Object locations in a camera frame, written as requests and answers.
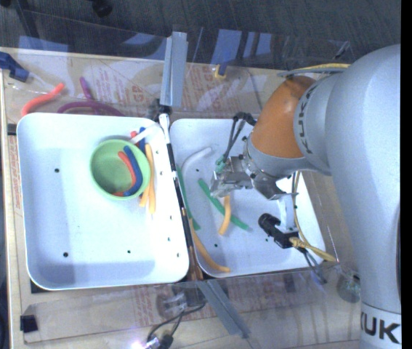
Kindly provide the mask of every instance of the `green bowl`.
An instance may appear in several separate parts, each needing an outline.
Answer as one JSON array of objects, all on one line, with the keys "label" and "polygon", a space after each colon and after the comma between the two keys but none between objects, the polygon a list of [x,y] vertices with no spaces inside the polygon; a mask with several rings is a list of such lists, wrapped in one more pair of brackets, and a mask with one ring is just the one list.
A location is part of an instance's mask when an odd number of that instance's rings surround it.
[{"label": "green bowl", "polygon": [[[125,146],[130,147],[140,166],[142,184],[140,189],[130,196],[116,196],[113,193],[126,191],[132,185],[132,176],[125,163],[118,157],[118,152],[123,152]],[[145,154],[136,145],[125,140],[106,140],[100,143],[91,155],[90,169],[97,189],[105,196],[116,200],[140,196],[150,179],[149,161]]]}]

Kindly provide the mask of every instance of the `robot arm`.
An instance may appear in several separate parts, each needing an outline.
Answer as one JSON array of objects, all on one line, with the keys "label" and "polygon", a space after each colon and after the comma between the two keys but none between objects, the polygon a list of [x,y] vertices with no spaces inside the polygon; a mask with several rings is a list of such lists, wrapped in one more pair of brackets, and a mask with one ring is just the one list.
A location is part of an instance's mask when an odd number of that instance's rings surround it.
[{"label": "robot arm", "polygon": [[215,172],[211,192],[253,187],[268,199],[296,170],[332,175],[358,262],[362,349],[401,348],[400,46],[319,81],[286,80],[266,103],[243,154]]}]

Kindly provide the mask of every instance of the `green strip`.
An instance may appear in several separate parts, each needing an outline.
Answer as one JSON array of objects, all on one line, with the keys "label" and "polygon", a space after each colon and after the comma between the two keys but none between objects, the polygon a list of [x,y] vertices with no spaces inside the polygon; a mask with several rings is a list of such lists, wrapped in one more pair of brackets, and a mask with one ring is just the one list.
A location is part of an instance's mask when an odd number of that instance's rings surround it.
[{"label": "green strip", "polygon": [[186,213],[187,213],[188,217],[191,219],[191,221],[193,221],[194,230],[199,230],[199,229],[201,229],[201,227],[196,222],[196,220],[193,219],[193,215],[191,214],[190,207],[188,206],[188,202],[186,200],[185,181],[183,181],[182,171],[178,167],[177,167],[177,174],[178,174],[179,186],[182,189],[182,193],[183,193],[183,200],[185,201]]},{"label": "green strip", "polygon": [[[201,187],[201,189],[203,189],[203,192],[207,195],[207,197],[209,198],[209,200],[211,201],[211,203],[215,206],[215,208],[218,209],[218,211],[225,215],[225,208],[222,206],[222,203],[220,203],[220,201],[217,198],[214,198],[213,196],[211,196],[211,192],[209,191],[209,187],[208,185],[204,182],[204,180],[202,178],[200,178],[198,180],[198,184]],[[234,223],[235,225],[237,225],[239,228],[242,228],[243,230],[248,230],[249,229],[249,225],[245,224],[243,221],[241,221],[240,219],[238,219],[236,216],[233,216],[230,218],[231,222]]]}]

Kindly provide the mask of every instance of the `gray carpet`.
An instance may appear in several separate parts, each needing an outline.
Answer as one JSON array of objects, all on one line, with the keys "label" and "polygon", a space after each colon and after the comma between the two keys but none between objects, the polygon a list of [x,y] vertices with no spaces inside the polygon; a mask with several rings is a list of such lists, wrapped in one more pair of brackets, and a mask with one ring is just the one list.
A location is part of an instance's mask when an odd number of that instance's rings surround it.
[{"label": "gray carpet", "polygon": [[[108,17],[98,18],[87,1],[28,0],[31,9],[42,14],[38,24],[41,37],[58,43],[71,41],[70,49],[78,52],[109,48],[114,43],[121,43],[126,32],[113,30],[110,37],[98,36],[85,25],[56,27],[51,24],[55,22],[52,17],[160,36],[168,36],[174,25],[181,25],[204,27],[210,31],[224,28],[349,41],[355,59],[401,40],[401,0],[110,1],[113,12]],[[23,34],[15,11],[0,6],[0,46],[16,47]]]}]

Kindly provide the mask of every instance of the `tray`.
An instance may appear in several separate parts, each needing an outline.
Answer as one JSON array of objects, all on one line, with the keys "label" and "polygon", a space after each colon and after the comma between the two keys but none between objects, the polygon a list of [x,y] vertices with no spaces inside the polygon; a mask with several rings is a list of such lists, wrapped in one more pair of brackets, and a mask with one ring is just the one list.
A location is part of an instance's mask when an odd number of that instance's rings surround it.
[{"label": "tray", "polygon": [[103,140],[126,139],[144,118],[31,113],[17,126],[28,273],[43,289],[162,284],[186,275],[181,213],[160,127],[154,151],[156,211],[114,201],[90,177]]},{"label": "tray", "polygon": [[[215,161],[225,152],[232,126],[231,119],[180,119],[170,129],[174,159],[185,182],[183,195],[193,218],[201,227],[196,233],[211,255],[220,265],[230,268],[229,273],[211,268],[197,252],[201,268],[210,276],[224,278],[255,273],[268,273],[307,267],[304,256],[296,249],[281,249],[272,238],[259,227],[257,220],[263,213],[277,218],[285,216],[281,201],[269,201],[255,190],[234,190],[231,193],[232,214],[249,225],[251,230],[230,224],[225,235],[218,234],[223,216],[216,210],[201,190],[198,180],[209,184]],[[243,152],[242,136],[249,135],[251,126],[246,125],[230,151],[231,156]],[[199,159],[191,160],[193,154],[211,148],[212,152]],[[291,192],[291,181],[283,179],[280,189]],[[312,208],[304,180],[300,179],[297,196],[298,218],[307,240],[319,249],[325,250],[319,224]]]}]

